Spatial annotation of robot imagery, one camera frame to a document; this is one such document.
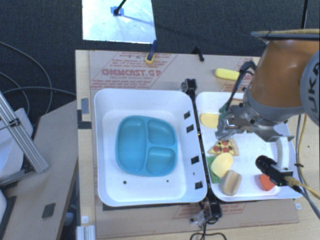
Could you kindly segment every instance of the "wooden table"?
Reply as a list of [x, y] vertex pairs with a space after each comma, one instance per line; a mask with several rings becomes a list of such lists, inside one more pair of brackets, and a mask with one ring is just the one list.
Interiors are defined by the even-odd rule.
[[[198, 81], [199, 92], [210, 90], [212, 86], [212, 70], [217, 68], [216, 65], [211, 65], [207, 68], [197, 62], [195, 59], [189, 59], [187, 57], [185, 65], [187, 67], [198, 67], [198, 71], [188, 71], [187, 68], [177, 68], [175, 72], [165, 72], [167, 75], [167, 81], [163, 83], [165, 88], [174, 90], [179, 89], [180, 83], [185, 78], [197, 78], [197, 75], [202, 75], [202, 81]], [[219, 56], [222, 68], [228, 67], [228, 63], [231, 57]], [[84, 99], [88, 99], [88, 107], [91, 107], [91, 93], [90, 93], [90, 61], [89, 51], [79, 50], [76, 51], [76, 83], [77, 83], [77, 109], [81, 111], [82, 102]], [[83, 113], [82, 122], [91, 122], [92, 115], [89, 110], [87, 113]], [[289, 131], [295, 135], [297, 127], [297, 117], [293, 117], [288, 122]], [[93, 143], [92, 143], [92, 131], [86, 127], [78, 130], [79, 140], [79, 181], [80, 181], [80, 212], [82, 223], [81, 225], [86, 227], [88, 225], [96, 224], [96, 210], [95, 210], [95, 188], [94, 188], [94, 167], [93, 167]], [[301, 162], [304, 164], [303, 172], [310, 186], [315, 190], [320, 190], [320, 177], [319, 177], [319, 127], [316, 126], [309, 119], [307, 121], [306, 131], [304, 133], [303, 142], [301, 146]], [[311, 199], [314, 203], [320, 207], [320, 201], [315, 199], [312, 195]], [[269, 240], [269, 239], [318, 239], [320, 236], [319, 220], [310, 208], [308, 202], [303, 198], [299, 198], [295, 201], [297, 207], [301, 206], [301, 209], [297, 211], [299, 217], [299, 223], [292, 224], [275, 224], [267, 226], [252, 226], [234, 229], [221, 229], [221, 230], [209, 230], [208, 233], [222, 232], [226, 235], [228, 240], [231, 239], [246, 239], [246, 240]], [[170, 234], [158, 234], [147, 236], [135, 236], [127, 239], [132, 240], [161, 240], [161, 239], [175, 239], [185, 240], [189, 239], [191, 232], [183, 233], [170, 233]], [[216, 236], [214, 239], [222, 239], [220, 236]]]

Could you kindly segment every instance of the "white tray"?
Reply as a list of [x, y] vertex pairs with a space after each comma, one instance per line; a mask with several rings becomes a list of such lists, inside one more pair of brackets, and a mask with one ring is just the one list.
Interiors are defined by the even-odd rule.
[[[202, 92], [196, 98], [198, 115], [202, 113], [218, 114], [219, 109], [229, 99], [228, 92]], [[243, 94], [236, 93], [235, 98], [242, 99]], [[216, 129], [208, 128], [200, 123], [203, 146], [206, 156], [210, 156], [208, 150], [218, 141], [215, 136]], [[275, 130], [283, 135], [289, 135], [288, 127], [281, 123]], [[259, 175], [262, 172], [256, 167], [257, 157], [265, 155], [277, 161], [277, 148], [275, 143], [264, 142], [254, 133], [235, 134], [232, 137], [238, 145], [239, 156], [234, 157], [230, 170], [236, 171], [242, 176], [238, 191], [235, 195], [229, 196], [221, 191], [221, 184], [211, 184], [214, 194], [225, 202], [253, 201], [268, 199], [295, 199], [301, 195], [288, 186], [275, 186], [270, 191], [262, 189], [259, 183]], [[295, 150], [292, 141], [289, 142], [289, 168], [293, 170], [293, 176], [298, 176], [295, 163]]]
[[[98, 194], [109, 206], [195, 203], [207, 195], [191, 99], [181, 91], [103, 89], [94, 97]], [[175, 169], [149, 177], [123, 171], [116, 161], [117, 129], [128, 116], [164, 120], [175, 129], [178, 143]], [[187, 133], [187, 127], [194, 130]], [[198, 157], [192, 164], [191, 159]]]

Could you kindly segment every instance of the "toy pizza slice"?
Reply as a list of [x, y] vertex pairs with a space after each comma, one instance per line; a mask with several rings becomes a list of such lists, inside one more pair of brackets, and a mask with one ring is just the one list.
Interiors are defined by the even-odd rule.
[[215, 156], [220, 155], [222, 153], [230, 153], [232, 156], [239, 156], [239, 149], [237, 143], [234, 139], [229, 140], [220, 140], [218, 141], [209, 151], [209, 154], [213, 154]]

